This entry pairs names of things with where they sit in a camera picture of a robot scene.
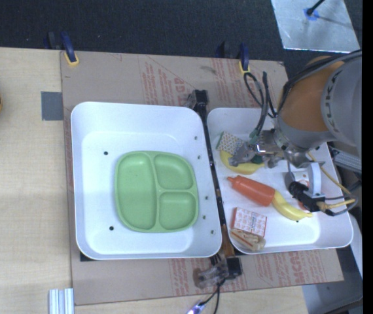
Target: robotic arm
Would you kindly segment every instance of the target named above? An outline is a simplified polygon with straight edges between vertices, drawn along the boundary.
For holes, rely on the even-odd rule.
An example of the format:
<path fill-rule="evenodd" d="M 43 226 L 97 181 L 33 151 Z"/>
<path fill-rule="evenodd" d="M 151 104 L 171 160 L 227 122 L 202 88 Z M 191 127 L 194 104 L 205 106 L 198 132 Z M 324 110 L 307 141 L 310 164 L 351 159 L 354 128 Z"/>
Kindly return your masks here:
<path fill-rule="evenodd" d="M 361 90 L 361 50 L 311 61 L 284 85 L 275 128 L 254 131 L 229 164 L 259 155 L 268 167 L 283 159 L 307 167 L 306 153 L 329 141 L 356 147 L 361 159 Z"/>

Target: green plate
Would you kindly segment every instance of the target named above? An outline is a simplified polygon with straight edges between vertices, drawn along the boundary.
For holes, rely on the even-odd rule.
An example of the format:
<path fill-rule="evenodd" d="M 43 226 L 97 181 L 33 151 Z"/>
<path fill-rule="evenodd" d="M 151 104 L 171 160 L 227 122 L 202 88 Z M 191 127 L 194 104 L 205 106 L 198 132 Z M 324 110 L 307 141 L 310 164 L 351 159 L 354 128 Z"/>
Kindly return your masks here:
<path fill-rule="evenodd" d="M 132 230 L 184 230 L 198 216 L 194 170 L 176 154 L 129 152 L 115 166 L 115 201 L 120 220 Z"/>

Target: black floor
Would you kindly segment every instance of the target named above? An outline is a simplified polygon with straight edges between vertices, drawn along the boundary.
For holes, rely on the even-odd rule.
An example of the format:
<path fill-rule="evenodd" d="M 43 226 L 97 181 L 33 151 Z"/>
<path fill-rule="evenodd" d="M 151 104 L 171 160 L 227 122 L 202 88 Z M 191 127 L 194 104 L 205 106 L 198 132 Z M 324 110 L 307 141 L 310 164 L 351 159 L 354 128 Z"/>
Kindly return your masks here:
<path fill-rule="evenodd" d="M 344 2 L 362 48 L 363 0 Z M 100 52 L 213 57 L 226 41 L 236 56 L 244 42 L 289 77 L 319 55 L 283 48 L 270 0 L 0 0 L 0 46 L 44 48 L 49 31 Z"/>

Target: white tray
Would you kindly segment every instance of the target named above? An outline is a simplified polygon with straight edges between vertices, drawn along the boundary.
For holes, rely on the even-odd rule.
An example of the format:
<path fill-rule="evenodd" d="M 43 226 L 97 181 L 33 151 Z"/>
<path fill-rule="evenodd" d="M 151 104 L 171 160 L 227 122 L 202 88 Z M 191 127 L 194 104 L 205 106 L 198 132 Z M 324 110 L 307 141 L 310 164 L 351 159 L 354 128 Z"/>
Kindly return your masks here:
<path fill-rule="evenodd" d="M 76 240 L 95 260 L 208 257 L 221 247 L 221 228 L 201 118 L 191 109 L 85 102 L 71 113 Z M 199 214 L 188 229 L 143 233 L 125 227 L 114 201 L 120 156 L 172 152 L 192 166 Z"/>
<path fill-rule="evenodd" d="M 207 118 L 211 148 L 219 180 L 221 196 L 226 215 L 226 223 L 230 229 L 232 213 L 235 207 L 242 207 L 268 217 L 265 231 L 266 246 L 262 251 L 253 252 L 232 240 L 235 247 L 245 254 L 279 253 L 287 251 L 302 251 L 312 249 L 327 249 L 346 247 L 351 243 L 353 228 L 348 213 L 330 217 L 322 212 L 314 213 L 312 218 L 303 218 L 296 222 L 291 221 L 279 214 L 274 206 L 260 206 L 255 202 L 243 197 L 233 190 L 227 177 L 235 177 L 239 173 L 229 170 L 220 159 L 219 151 L 216 150 L 221 133 L 227 131 L 243 140 L 249 140 L 249 134 L 254 130 L 260 116 L 260 109 L 244 108 L 217 108 L 213 109 Z M 273 122 L 267 118 L 264 129 L 273 127 Z M 327 145 L 324 144 L 319 150 L 312 152 L 317 161 L 323 161 L 323 167 L 337 180 L 332 159 Z M 293 171 L 303 171 L 292 167 Z M 298 202 L 293 199 L 284 184 L 284 175 L 287 172 L 286 161 L 280 161 L 273 169 L 260 168 L 252 175 L 246 175 L 261 183 L 267 184 L 280 191 L 283 197 L 295 207 Z M 342 191 L 326 175 L 322 173 L 321 190 L 326 197 L 341 196 Z"/>

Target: red object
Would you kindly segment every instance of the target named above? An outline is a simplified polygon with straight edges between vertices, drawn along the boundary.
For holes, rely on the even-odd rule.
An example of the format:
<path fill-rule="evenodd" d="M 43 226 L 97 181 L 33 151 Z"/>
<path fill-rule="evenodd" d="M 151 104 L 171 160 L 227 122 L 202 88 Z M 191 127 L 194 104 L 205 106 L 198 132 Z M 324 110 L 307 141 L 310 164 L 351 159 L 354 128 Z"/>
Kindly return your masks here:
<path fill-rule="evenodd" d="M 238 175 L 236 178 L 227 178 L 232 183 L 232 188 L 252 201 L 263 206 L 269 206 L 274 198 L 275 188 L 258 181 Z"/>

